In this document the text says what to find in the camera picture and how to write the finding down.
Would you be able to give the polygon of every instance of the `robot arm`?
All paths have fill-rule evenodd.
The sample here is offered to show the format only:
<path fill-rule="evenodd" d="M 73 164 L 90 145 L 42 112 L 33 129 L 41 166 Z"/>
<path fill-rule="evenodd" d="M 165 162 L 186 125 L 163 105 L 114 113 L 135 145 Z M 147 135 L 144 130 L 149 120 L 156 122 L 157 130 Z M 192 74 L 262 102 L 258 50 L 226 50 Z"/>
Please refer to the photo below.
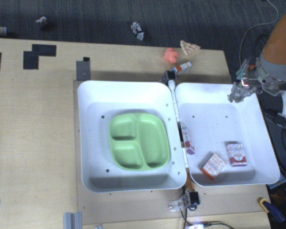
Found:
<path fill-rule="evenodd" d="M 286 14 L 278 22 L 264 50 L 256 60 L 255 68 L 245 60 L 237 71 L 230 102 L 241 102 L 253 93 L 266 91 L 273 96 L 281 94 L 280 86 L 286 83 Z"/>

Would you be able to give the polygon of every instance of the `red box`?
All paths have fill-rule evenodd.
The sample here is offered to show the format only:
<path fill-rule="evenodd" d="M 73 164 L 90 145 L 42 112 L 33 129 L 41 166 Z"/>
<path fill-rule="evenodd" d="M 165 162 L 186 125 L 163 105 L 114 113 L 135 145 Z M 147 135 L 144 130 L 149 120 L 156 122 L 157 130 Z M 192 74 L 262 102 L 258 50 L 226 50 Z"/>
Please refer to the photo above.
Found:
<path fill-rule="evenodd" d="M 246 166 L 247 160 L 241 143 L 227 144 L 227 152 L 230 158 L 230 164 L 234 166 Z"/>

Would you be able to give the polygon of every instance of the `gray carpet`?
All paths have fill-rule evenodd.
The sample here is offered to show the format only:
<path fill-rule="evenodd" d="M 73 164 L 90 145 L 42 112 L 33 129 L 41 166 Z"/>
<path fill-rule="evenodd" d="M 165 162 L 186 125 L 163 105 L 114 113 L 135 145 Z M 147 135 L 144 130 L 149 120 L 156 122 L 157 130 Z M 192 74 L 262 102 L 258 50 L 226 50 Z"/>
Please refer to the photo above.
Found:
<path fill-rule="evenodd" d="M 279 17 L 286 13 L 286 0 L 270 1 Z M 51 21 L 42 31 L 34 23 L 40 16 Z M 0 0 L 0 26 L 8 28 L 9 37 L 163 47 L 179 47 L 185 40 L 203 49 L 224 50 L 232 79 L 245 31 L 275 17 L 276 11 L 261 0 Z M 133 21 L 145 31 L 143 42 L 130 30 Z M 242 55 L 273 26 L 251 30 Z"/>

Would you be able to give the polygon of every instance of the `small toy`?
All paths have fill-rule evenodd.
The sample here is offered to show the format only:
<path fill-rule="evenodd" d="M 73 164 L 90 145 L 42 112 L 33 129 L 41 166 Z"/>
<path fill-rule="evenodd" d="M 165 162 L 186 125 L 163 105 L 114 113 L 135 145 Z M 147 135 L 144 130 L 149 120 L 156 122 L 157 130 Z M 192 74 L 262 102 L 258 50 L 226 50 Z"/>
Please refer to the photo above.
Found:
<path fill-rule="evenodd" d="M 191 53 L 194 53 L 195 51 L 200 49 L 200 46 L 195 44 L 190 44 L 185 41 L 180 41 L 180 46 L 185 53 L 185 55 L 190 55 Z"/>
<path fill-rule="evenodd" d="M 186 62 L 186 63 L 180 64 L 180 65 L 174 67 L 172 69 L 172 71 L 174 71 L 176 73 L 176 75 L 185 74 L 188 72 L 188 70 L 190 69 L 191 66 L 192 66 L 191 62 Z"/>
<path fill-rule="evenodd" d="M 213 154 L 208 162 L 201 168 L 201 171 L 213 181 L 225 167 L 225 162 L 217 154 Z"/>
<path fill-rule="evenodd" d="M 176 63 L 178 59 L 178 52 L 174 48 L 168 48 L 164 52 L 163 59 L 169 63 Z"/>
<path fill-rule="evenodd" d="M 136 36 L 136 38 L 138 38 L 139 40 L 143 40 L 144 37 L 144 31 L 142 30 L 139 22 L 133 22 L 132 25 L 130 26 L 134 35 Z"/>
<path fill-rule="evenodd" d="M 44 26 L 49 24 L 48 19 L 44 16 L 40 17 L 38 20 L 36 20 L 36 24 L 39 27 L 39 29 L 42 29 Z"/>
<path fill-rule="evenodd" d="M 8 29 L 6 27 L 0 27 L 0 36 L 7 36 Z"/>

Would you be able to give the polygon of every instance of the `metal bracket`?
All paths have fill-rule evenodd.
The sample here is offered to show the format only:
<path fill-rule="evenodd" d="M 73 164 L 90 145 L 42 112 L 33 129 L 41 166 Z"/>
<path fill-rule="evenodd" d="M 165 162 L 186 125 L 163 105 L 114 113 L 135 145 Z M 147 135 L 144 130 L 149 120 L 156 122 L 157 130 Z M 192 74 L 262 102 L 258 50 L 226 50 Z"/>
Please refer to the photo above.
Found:
<path fill-rule="evenodd" d="M 90 61 L 76 61 L 76 80 L 91 80 Z"/>
<path fill-rule="evenodd" d="M 165 85 L 168 85 L 168 82 L 170 80 L 173 80 L 176 82 L 177 76 L 175 71 L 165 71 L 164 75 L 162 76 L 161 80 L 159 81 L 160 83 L 163 83 Z"/>
<path fill-rule="evenodd" d="M 188 193 L 183 194 L 179 199 L 175 201 L 168 201 L 167 208 L 170 212 L 180 212 L 182 209 L 191 205 L 190 195 Z"/>
<path fill-rule="evenodd" d="M 63 229 L 82 229 L 82 213 L 64 213 Z"/>

